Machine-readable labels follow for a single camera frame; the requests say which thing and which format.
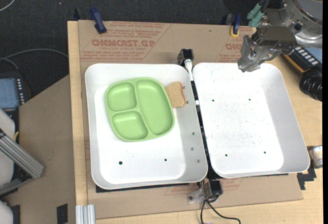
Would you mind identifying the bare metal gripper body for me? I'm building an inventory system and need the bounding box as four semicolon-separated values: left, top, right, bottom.
256;9;323;56

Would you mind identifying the thin black and white rod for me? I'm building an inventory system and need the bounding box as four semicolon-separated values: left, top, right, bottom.
183;59;215;183

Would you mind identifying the white plastic tray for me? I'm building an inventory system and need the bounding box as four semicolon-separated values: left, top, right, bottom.
191;62;311;179
84;63;209;190

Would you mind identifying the brown toast bread slice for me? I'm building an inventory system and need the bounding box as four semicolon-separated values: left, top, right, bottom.
164;80;187;109

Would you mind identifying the brown cardboard board red print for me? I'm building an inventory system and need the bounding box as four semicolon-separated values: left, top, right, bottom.
77;19;304;220

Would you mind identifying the green divided plate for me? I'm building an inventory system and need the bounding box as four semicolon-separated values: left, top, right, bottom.
104;77;176;143

